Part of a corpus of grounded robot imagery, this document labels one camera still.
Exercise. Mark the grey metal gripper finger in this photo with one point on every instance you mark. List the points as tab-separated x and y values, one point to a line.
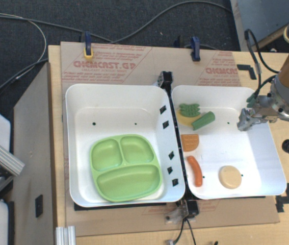
257	120
243	120

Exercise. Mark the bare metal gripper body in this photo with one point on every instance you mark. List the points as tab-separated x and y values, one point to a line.
270	106

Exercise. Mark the white plastic tray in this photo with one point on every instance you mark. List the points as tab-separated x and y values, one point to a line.
113	103
236	147

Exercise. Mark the green toy cucumber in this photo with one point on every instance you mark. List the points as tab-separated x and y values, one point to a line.
203	120

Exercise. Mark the green ridged toy leaf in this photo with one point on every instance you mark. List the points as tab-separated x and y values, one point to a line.
189	109

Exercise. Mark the orange toy waffle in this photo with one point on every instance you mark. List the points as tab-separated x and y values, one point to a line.
189	142

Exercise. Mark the beige round biscuit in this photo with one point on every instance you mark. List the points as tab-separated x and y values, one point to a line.
230	177

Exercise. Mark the yellow toy food piece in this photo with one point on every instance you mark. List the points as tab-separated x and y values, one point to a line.
183	120

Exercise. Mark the thin black and white rod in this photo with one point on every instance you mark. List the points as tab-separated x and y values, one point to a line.
178	134

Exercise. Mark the orange toy sausage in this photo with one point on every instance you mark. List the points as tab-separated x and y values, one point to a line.
196	170

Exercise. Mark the brown cardboard board red print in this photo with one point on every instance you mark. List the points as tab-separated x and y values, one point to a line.
139	60

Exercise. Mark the green divided plate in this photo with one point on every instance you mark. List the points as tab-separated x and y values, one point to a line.
126	172

